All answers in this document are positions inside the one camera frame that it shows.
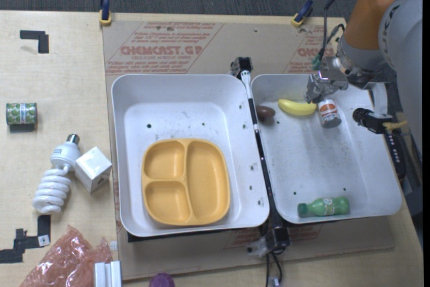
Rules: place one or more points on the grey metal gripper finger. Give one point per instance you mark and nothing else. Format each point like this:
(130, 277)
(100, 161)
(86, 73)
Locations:
(319, 99)
(309, 98)

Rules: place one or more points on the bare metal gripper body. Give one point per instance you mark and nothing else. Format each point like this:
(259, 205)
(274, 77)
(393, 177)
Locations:
(331, 77)

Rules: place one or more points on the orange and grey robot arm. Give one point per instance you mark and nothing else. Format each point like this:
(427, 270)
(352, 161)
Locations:
(399, 43)

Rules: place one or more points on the yellow banana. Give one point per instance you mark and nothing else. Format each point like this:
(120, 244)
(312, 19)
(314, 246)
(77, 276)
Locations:
(295, 108)

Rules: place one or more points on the orange and white small can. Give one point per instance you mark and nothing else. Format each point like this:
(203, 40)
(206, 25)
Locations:
(329, 114)

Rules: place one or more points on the brown oval toy food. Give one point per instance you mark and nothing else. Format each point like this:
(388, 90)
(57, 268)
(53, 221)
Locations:
(266, 113)

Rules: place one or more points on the white plastic tray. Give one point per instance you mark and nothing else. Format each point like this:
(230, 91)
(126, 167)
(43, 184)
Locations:
(315, 161)
(134, 144)

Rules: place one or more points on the thin black and white rod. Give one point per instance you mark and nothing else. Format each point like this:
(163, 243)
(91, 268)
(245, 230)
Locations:
(263, 158)

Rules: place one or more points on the green plastic bottle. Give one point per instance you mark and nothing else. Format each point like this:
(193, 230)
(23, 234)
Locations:
(326, 206)

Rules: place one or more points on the yellow divided plate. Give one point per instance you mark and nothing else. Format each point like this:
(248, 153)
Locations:
(205, 178)

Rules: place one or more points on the brown cardboard board red print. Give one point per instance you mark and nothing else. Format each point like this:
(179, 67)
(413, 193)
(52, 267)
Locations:
(174, 47)

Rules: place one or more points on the white cube box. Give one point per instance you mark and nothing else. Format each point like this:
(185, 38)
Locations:
(92, 169)

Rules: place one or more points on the purple round object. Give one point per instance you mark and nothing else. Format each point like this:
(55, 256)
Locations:
(162, 280)

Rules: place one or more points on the white spiral light bulb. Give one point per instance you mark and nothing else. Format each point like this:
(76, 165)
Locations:
(53, 185)

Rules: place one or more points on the green and white small can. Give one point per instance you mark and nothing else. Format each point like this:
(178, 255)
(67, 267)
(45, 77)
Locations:
(21, 113)

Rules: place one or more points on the pink plastic bag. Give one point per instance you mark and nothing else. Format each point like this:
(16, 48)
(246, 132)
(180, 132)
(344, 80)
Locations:
(64, 262)

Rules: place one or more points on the black cylinder on white bracket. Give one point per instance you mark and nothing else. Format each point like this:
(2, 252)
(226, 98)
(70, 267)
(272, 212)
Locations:
(371, 121)

